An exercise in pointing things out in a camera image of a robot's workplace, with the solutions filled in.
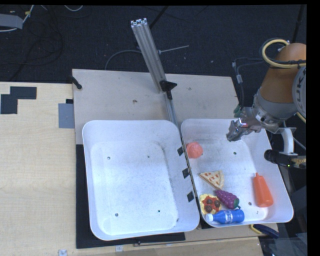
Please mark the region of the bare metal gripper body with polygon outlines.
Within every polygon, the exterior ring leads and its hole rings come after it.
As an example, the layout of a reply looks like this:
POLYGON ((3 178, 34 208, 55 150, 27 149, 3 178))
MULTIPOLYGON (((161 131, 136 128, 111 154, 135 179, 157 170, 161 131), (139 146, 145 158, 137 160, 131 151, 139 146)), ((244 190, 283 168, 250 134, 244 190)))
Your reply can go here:
POLYGON ((258 106, 244 107, 237 111, 235 117, 237 117, 237 125, 248 124, 253 130, 252 132, 255 133, 260 132, 261 129, 275 133, 281 124, 281 119, 274 117, 258 106))

